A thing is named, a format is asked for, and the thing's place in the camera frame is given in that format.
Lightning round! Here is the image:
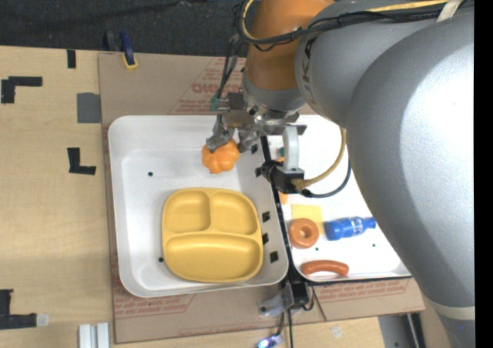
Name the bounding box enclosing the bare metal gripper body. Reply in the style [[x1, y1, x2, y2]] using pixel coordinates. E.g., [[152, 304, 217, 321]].
[[219, 92, 300, 136]]

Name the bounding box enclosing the orange toy pumpkin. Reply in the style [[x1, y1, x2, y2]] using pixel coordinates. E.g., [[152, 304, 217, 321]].
[[201, 139, 240, 175]]

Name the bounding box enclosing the brown cardboard board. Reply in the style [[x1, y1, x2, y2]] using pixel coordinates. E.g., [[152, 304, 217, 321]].
[[96, 52, 427, 344]]

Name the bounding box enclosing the yellow cheese slice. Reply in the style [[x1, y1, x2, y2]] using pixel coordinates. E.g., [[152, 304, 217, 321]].
[[291, 203, 323, 225]]

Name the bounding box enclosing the orange doughnut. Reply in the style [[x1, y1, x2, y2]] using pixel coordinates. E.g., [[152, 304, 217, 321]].
[[287, 217, 320, 249]]

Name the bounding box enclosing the yellow divided plate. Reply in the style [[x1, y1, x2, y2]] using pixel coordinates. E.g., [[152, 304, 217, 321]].
[[160, 187, 265, 284]]

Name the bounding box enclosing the white plastic tray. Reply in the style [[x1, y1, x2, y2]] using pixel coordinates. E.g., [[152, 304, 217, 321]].
[[107, 114, 290, 299], [265, 113, 412, 284]]

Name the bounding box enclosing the blue bottle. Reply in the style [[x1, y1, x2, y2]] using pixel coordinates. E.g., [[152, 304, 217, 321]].
[[324, 216, 377, 242]]

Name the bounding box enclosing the orange sausage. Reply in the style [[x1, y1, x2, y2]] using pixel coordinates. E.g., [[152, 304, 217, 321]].
[[300, 259, 350, 278]]

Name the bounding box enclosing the black cylinder on white bracket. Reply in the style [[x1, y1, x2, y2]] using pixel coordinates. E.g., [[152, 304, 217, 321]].
[[256, 125, 309, 195]]

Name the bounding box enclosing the black block with thin wires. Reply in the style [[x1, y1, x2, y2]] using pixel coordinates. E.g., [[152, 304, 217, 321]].
[[289, 280, 311, 310]]

